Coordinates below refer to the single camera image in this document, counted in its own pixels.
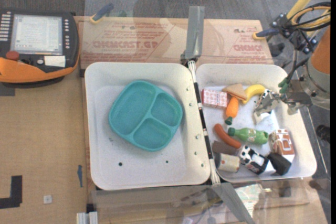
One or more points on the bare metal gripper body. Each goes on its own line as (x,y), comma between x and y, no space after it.
(299,98)

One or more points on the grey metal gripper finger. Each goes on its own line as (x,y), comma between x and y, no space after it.
(294,109)
(270,101)

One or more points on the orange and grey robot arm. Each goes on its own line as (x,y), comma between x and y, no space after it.
(320,52)

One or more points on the small black and white carton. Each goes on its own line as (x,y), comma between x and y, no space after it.
(263,117)

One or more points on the yellow banana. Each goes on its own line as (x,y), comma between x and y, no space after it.
(256,89)

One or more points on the tan triangular sandwich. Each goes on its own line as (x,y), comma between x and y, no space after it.
(236,90)

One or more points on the orange and white carton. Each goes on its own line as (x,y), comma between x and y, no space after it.
(283,144)

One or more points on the orange carrot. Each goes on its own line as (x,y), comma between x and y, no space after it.
(232,108)

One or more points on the green bottle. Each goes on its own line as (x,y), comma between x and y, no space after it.
(250,136)

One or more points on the black packet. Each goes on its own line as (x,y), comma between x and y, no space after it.
(280,164)

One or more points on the white plastic tray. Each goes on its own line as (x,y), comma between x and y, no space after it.
(302,165)
(147,165)

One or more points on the pink and white carton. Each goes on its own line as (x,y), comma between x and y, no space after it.
(214,98)

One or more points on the orange-red sausage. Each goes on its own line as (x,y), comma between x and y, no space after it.
(225,136)

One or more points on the large black and white carton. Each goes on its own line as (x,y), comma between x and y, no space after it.
(254,160)

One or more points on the brown flat bar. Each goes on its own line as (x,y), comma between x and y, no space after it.
(223,148)

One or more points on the thin black and white rod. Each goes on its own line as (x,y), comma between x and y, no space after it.
(202,115)

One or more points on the white small can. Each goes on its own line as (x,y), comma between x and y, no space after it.
(229,162)

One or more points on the brown cardboard board, red print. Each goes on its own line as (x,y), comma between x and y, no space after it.
(157,42)

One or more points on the teal divided plate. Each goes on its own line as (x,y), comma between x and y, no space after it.
(136,112)

